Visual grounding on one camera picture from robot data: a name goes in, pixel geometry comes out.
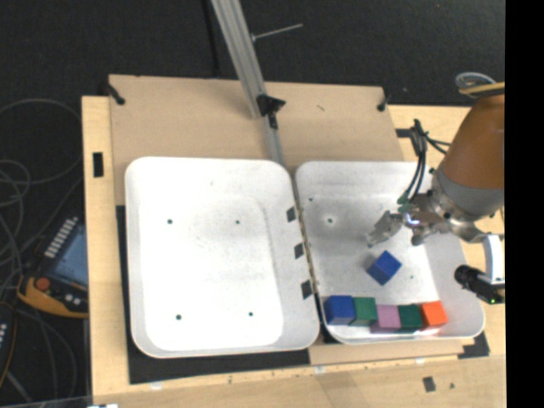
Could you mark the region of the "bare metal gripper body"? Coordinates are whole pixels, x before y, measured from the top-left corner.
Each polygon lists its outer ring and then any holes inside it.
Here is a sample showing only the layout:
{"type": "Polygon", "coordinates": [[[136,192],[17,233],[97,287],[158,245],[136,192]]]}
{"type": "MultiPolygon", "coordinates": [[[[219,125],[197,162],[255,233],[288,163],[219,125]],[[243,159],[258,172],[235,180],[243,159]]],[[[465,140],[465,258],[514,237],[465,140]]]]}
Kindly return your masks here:
{"type": "Polygon", "coordinates": [[[438,190],[415,195],[400,207],[400,213],[407,228],[429,227],[431,235],[453,234],[462,241],[483,241],[490,234],[476,225],[483,215],[468,212],[438,190]]]}

